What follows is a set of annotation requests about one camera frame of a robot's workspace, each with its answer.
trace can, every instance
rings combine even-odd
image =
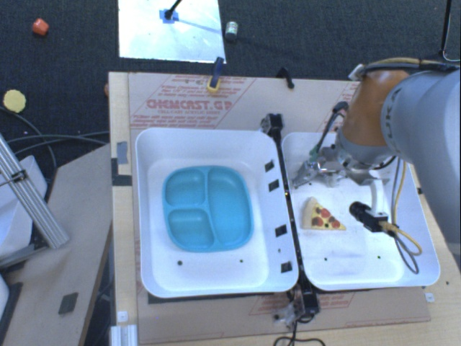
[[[225,33],[224,38],[233,43],[237,40],[237,31],[238,31],[238,24],[236,22],[228,22],[225,25]]]

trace pizza slice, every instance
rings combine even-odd
[[[345,231],[346,226],[338,221],[317,199],[309,198],[303,211],[303,229]]]

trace blue plate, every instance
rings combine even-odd
[[[176,170],[164,182],[166,229],[184,250],[237,249],[253,234],[251,201],[242,176],[227,167]]]

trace pepperoni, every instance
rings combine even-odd
[[[331,215],[331,213],[327,209],[323,208],[320,212],[320,215],[322,218],[328,218]]]
[[[312,225],[317,226],[317,227],[322,227],[323,221],[318,216],[316,216],[315,218],[312,219]]]

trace red object on floor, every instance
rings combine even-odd
[[[47,32],[48,32],[49,27],[50,26],[48,25],[47,22],[45,22],[41,18],[37,18],[37,20],[32,25],[32,31],[34,33],[37,33],[38,35],[45,36],[47,34]]]

